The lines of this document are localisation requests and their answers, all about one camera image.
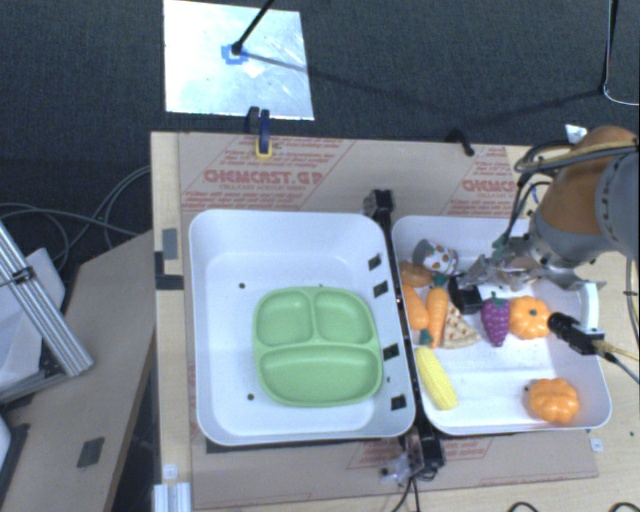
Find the wooden edge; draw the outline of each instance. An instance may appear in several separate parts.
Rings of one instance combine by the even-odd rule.
[[[162,252],[163,231],[175,230],[177,257],[164,260],[164,273],[182,275],[178,135],[151,134],[154,251]],[[191,480],[189,390],[184,325],[184,291],[156,290],[156,357],[162,483]]]

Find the toy pumpkin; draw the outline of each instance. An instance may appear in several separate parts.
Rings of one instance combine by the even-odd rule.
[[[547,321],[551,312],[540,299],[526,295],[511,301],[509,330],[516,336],[531,340],[549,334]]]
[[[543,420],[568,423],[580,409],[580,402],[566,380],[540,379],[529,390],[529,407]]]

